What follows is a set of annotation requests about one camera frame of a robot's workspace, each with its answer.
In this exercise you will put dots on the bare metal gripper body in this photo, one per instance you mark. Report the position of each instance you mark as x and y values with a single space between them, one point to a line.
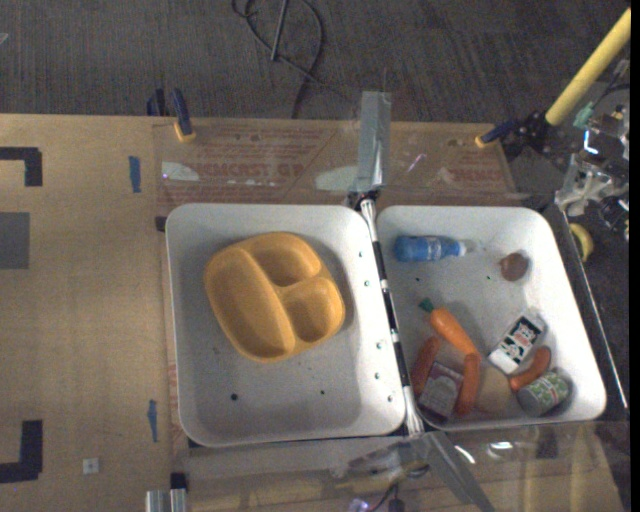
607 132

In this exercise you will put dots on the brown round biscuit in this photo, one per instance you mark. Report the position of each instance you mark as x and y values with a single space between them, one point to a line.
514 267

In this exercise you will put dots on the white plastic tray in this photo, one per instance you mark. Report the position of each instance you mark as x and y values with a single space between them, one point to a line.
465 285
280 400

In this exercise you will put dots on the blue plastic bottle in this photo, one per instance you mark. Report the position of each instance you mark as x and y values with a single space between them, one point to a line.
425 248

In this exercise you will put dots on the white milk carton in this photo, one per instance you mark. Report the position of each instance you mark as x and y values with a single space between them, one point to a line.
517 342

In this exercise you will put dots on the orange sausage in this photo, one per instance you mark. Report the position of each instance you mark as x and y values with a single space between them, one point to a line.
425 365
532 369
469 387

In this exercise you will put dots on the orange carrot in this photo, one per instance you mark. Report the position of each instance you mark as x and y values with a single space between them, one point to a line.
452 330

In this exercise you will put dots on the green and white can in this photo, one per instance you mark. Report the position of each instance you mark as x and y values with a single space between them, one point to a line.
545 392

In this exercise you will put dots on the tan bread slice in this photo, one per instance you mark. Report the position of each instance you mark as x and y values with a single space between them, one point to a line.
494 392

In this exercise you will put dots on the brown cardboard board red print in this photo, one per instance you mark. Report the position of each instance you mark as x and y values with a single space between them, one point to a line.
250 165

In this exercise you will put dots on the orange divided plate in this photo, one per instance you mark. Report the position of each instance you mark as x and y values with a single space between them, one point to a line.
240 300

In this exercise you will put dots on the black cylinder on white bracket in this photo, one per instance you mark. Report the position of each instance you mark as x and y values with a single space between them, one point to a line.
590 187

